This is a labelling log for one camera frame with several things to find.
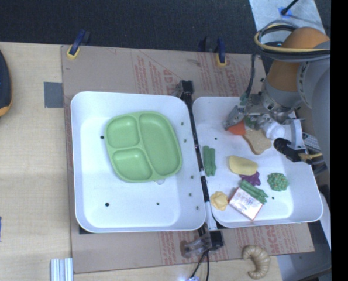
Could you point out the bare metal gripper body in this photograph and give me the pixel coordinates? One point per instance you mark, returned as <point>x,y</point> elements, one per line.
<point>267,107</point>

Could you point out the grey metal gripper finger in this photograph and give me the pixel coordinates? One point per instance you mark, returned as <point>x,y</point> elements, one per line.
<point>262,122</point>
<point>233,116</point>

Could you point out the orange carrot with green top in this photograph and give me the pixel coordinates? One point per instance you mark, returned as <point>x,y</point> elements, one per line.
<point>237,129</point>

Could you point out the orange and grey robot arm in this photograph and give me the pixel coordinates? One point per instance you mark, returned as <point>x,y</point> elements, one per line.
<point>290,66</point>

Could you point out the white crumpled plastic item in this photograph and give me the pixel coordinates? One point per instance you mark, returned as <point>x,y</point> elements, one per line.
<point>274,131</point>

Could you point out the tan bread slice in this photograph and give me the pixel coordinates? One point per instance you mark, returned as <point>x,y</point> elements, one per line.
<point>258,143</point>

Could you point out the thin black and white rod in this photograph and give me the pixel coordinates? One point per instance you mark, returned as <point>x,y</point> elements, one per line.
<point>194,139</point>

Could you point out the yellow potato wedge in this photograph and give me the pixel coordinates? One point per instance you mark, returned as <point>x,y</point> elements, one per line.
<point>242,165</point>

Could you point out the green asparagus bundle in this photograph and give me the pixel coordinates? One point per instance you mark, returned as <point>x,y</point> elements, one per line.
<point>209,161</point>
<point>254,191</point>

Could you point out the purple grapes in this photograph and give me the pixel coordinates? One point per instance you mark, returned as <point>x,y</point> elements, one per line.
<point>254,179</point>

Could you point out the green peas cluster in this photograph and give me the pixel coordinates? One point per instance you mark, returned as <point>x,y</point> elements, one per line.
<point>277,181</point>

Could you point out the white plastic tray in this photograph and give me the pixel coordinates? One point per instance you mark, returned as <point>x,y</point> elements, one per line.
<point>296,192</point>
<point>127,203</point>

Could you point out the green divided plate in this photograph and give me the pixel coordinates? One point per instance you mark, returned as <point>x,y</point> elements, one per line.
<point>159,145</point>

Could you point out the orange and white packet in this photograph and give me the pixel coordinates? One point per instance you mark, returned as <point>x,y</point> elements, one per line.
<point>245,203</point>

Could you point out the yellow pasta piece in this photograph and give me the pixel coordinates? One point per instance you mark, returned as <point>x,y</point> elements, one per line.
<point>219,200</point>

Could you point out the brown cardboard board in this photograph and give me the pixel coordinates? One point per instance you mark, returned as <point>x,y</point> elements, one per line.
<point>118,69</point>

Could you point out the tan croissant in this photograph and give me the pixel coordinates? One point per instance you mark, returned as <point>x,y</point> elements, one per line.
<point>261,259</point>

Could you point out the black cylinder on white bracket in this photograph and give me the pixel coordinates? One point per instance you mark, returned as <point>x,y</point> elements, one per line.
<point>290,151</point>

